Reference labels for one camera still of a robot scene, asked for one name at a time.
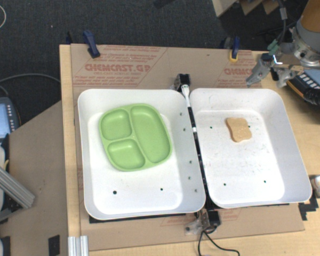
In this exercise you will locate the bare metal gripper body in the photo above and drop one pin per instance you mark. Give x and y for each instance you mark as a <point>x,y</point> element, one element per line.
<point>306,57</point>

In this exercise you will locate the brown cardboard board red print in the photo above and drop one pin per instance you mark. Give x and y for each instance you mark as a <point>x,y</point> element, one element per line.
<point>154,63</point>

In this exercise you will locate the thin black and white rod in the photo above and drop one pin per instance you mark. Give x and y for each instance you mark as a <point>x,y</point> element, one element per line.
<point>196,137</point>

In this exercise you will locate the green divided plate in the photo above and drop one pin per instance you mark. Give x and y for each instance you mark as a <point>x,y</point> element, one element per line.
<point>149,135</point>

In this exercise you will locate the tan bread slice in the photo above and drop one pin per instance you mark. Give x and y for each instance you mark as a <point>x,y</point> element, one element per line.
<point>238,129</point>

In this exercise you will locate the white plastic tray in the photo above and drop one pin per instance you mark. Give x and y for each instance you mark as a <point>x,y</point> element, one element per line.
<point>245,175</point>
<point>138,191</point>

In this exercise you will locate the small silver can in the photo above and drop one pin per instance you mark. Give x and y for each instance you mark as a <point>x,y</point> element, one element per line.
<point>318,185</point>

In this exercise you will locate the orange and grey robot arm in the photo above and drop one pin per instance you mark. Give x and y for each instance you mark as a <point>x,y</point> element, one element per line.
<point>313,15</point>

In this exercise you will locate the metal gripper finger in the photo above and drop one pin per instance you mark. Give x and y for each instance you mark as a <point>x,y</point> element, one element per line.
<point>257,72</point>
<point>284,76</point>

